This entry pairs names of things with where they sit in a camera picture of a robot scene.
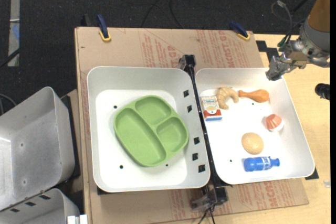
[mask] white tray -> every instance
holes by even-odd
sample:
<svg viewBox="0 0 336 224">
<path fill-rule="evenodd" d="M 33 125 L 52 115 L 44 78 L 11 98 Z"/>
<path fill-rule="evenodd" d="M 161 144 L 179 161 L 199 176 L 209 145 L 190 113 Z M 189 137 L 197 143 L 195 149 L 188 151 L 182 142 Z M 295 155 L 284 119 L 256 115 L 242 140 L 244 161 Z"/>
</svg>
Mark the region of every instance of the white tray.
<svg viewBox="0 0 336 224">
<path fill-rule="evenodd" d="M 106 192 L 200 188 L 210 178 L 206 146 L 188 74 L 175 68 L 96 67 L 88 74 L 93 176 Z M 189 130 L 186 147 L 165 164 L 143 167 L 119 143 L 113 117 L 124 105 L 157 95 L 179 114 Z M 198 159 L 193 161 L 193 154 Z"/>
<path fill-rule="evenodd" d="M 78 216 L 77 206 L 59 189 L 51 189 L 0 212 L 0 224 L 65 224 Z"/>
<path fill-rule="evenodd" d="M 0 211 L 68 179 L 73 152 L 68 109 L 50 87 L 0 116 Z"/>
<path fill-rule="evenodd" d="M 220 87 L 269 92 L 270 99 L 265 103 L 249 98 L 239 98 L 234 103 L 229 98 L 226 102 L 229 109 L 221 109 L 223 120 L 206 122 L 217 174 L 228 184 L 307 177 L 314 172 L 314 160 L 286 82 L 284 78 L 269 81 L 266 71 L 266 68 L 202 69 L 195 76 L 199 96 L 215 95 Z M 266 128 L 265 118 L 273 113 L 285 123 L 279 132 Z M 259 155 L 247 153 L 241 145 L 242 136 L 248 132 L 257 133 L 264 140 L 265 148 Z M 279 158 L 280 166 L 246 172 L 243 160 L 257 156 Z"/>
</svg>

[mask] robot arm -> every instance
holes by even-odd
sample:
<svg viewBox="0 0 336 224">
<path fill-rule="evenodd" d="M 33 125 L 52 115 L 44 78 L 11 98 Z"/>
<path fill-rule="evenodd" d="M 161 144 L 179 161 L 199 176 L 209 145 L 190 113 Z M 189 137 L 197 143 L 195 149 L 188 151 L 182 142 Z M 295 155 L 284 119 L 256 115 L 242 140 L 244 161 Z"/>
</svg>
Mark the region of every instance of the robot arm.
<svg viewBox="0 0 336 224">
<path fill-rule="evenodd" d="M 278 80 L 295 68 L 305 68 L 308 63 L 330 67 L 330 0 L 316 0 L 300 28 L 299 38 L 279 46 L 282 54 L 272 58 L 266 72 L 269 80 Z"/>
</svg>

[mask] black floor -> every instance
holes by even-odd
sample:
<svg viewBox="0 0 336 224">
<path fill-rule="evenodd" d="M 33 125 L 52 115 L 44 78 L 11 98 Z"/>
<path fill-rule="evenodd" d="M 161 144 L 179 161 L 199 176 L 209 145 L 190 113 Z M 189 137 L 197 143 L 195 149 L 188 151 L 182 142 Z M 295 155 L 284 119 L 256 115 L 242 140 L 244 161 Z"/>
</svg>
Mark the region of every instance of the black floor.
<svg viewBox="0 0 336 224">
<path fill-rule="evenodd" d="M 76 88 L 74 29 L 83 14 L 110 27 L 228 29 L 234 20 L 255 33 L 285 34 L 289 22 L 271 12 L 277 0 L 20 0 L 20 65 L 0 68 L 0 93 L 20 103 L 50 86 L 61 97 Z M 281 0 L 293 10 L 302 0 Z M 315 0 L 293 15 L 307 17 Z M 275 12 L 287 19 L 284 9 Z M 0 62 L 8 50 L 10 0 L 0 0 Z"/>
</svg>

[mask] cardboard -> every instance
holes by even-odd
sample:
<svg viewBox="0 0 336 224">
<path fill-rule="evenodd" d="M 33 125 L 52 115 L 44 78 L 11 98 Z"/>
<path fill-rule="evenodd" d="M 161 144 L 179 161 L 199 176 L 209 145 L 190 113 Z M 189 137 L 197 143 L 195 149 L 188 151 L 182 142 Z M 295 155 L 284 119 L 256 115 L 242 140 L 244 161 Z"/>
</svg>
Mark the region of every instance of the cardboard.
<svg viewBox="0 0 336 224">
<path fill-rule="evenodd" d="M 201 68 L 263 67 L 251 33 L 244 41 L 233 31 L 108 28 L 103 42 L 97 27 L 75 29 L 80 140 L 85 213 L 89 222 L 150 224 L 200 218 L 191 201 L 199 189 L 143 191 L 99 195 L 92 175 L 92 152 L 86 78 L 96 66 L 177 67 L 184 54 L 196 57 Z M 301 179 L 226 187 L 229 201 L 214 215 L 235 214 L 308 204 Z"/>
</svg>

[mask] blue clamp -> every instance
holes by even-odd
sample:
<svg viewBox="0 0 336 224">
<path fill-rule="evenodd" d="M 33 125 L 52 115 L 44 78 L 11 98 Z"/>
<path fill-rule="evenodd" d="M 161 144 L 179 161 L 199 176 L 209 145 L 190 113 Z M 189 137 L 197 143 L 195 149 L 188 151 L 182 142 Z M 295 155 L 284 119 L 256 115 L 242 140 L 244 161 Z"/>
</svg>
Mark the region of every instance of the blue clamp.
<svg viewBox="0 0 336 224">
<path fill-rule="evenodd" d="M 243 40 L 249 40 L 250 35 L 246 32 L 243 26 L 241 26 L 239 23 L 236 23 L 234 21 L 231 21 L 229 23 L 230 30 L 233 30 L 237 33 L 238 37 L 242 38 Z"/>
<path fill-rule="evenodd" d="M 99 34 L 104 42 L 109 42 L 111 41 L 111 36 L 109 32 L 107 31 L 107 26 L 105 23 L 105 20 L 102 15 L 98 14 L 97 15 L 97 22 L 98 26 L 100 28 Z"/>
</svg>

